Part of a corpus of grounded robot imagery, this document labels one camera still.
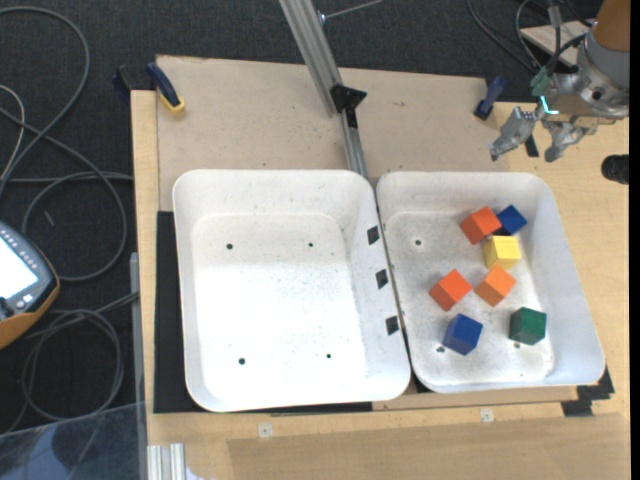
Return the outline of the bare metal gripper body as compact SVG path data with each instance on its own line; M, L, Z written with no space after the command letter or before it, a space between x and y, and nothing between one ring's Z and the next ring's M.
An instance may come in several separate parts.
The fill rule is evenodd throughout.
M546 120L576 127L614 124L629 113L629 88L598 71L554 75L544 98Z

